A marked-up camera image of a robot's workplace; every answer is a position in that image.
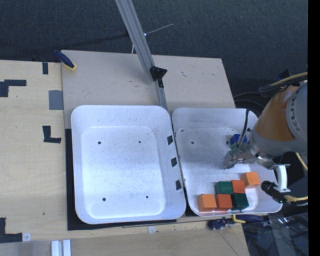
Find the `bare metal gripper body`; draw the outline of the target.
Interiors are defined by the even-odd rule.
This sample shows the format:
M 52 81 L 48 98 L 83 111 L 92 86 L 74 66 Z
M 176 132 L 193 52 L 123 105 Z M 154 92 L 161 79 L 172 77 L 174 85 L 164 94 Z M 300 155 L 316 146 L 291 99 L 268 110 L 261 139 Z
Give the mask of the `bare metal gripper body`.
M 230 169 L 237 164 L 254 164 L 272 169 L 276 163 L 273 157 L 267 153 L 262 152 L 259 148 L 251 147 L 248 144 L 242 144 L 241 146 L 234 146 L 229 150 L 223 158 L 222 168 Z

